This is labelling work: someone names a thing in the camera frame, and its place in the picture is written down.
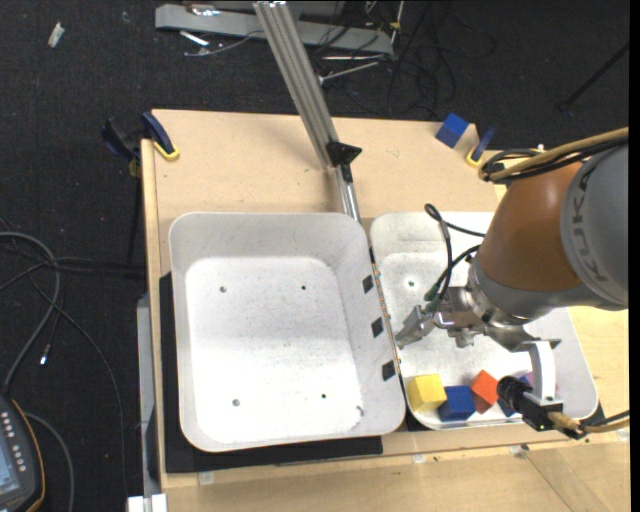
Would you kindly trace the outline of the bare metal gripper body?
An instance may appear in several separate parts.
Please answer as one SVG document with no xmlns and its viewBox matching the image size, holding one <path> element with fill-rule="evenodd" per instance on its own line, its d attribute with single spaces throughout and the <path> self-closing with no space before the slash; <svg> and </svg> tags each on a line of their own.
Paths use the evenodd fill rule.
<svg viewBox="0 0 640 512">
<path fill-rule="evenodd" d="M 529 322 L 507 313 L 491 302 L 481 291 L 468 287 L 452 287 L 439 302 L 434 325 L 451 337 L 454 329 L 467 328 L 478 336 L 485 336 L 508 351 L 522 351 L 525 343 L 533 341 L 526 331 Z"/>
</svg>

